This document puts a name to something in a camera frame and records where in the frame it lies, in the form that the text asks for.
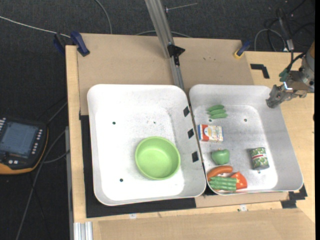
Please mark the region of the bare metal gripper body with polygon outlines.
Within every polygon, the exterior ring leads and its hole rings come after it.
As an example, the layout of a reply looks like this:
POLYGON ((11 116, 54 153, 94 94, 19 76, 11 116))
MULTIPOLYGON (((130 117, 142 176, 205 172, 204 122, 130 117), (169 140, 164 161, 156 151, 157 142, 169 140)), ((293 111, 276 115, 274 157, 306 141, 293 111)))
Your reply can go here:
POLYGON ((315 74, 309 69, 291 70, 283 83, 285 89, 297 97, 315 92, 315 74))

